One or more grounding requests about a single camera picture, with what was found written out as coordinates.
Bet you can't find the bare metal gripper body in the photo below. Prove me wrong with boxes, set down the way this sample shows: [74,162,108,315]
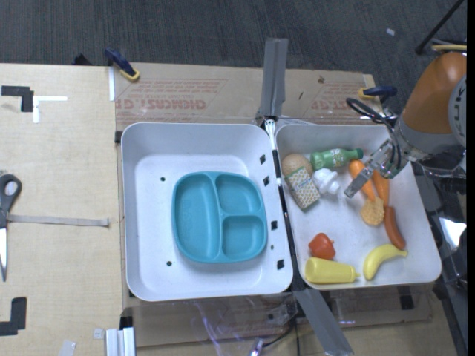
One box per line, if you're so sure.
[364,131,413,180]

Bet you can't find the orange carrot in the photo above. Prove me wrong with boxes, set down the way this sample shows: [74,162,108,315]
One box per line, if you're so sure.
[372,168,390,208]
[348,159,377,202]

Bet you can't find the yellow waffle biscuit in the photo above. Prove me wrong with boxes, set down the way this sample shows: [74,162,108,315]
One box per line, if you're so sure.
[360,196,386,227]

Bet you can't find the green bottle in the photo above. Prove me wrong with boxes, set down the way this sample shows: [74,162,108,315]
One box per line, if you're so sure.
[309,147,364,171]

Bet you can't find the white plastic tray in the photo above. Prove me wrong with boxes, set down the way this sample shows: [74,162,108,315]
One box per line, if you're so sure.
[120,122,295,303]
[274,123,443,291]

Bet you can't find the patterned green and white carton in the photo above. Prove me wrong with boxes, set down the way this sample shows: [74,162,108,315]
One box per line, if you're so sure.
[284,166,321,211]

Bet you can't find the orange sausage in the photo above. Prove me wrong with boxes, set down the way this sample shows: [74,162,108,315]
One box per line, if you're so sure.
[384,205,407,251]

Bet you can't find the red bell pepper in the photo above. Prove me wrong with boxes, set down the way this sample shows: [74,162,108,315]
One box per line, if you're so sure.
[308,232,337,261]

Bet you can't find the yellow banana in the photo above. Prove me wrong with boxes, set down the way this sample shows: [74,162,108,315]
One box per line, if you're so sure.
[362,243,409,282]

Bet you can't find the yellow squeeze bottle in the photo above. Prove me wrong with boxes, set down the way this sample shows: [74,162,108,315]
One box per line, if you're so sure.
[304,257,361,285]

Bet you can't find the blue divided plate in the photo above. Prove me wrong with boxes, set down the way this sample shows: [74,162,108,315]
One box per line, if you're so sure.
[171,171,269,264]

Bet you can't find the brown cardboard board red print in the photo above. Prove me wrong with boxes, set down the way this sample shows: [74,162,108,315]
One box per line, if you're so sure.
[114,62,434,349]

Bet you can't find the grey handled scissors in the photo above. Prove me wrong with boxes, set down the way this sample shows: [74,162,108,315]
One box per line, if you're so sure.
[0,174,23,283]

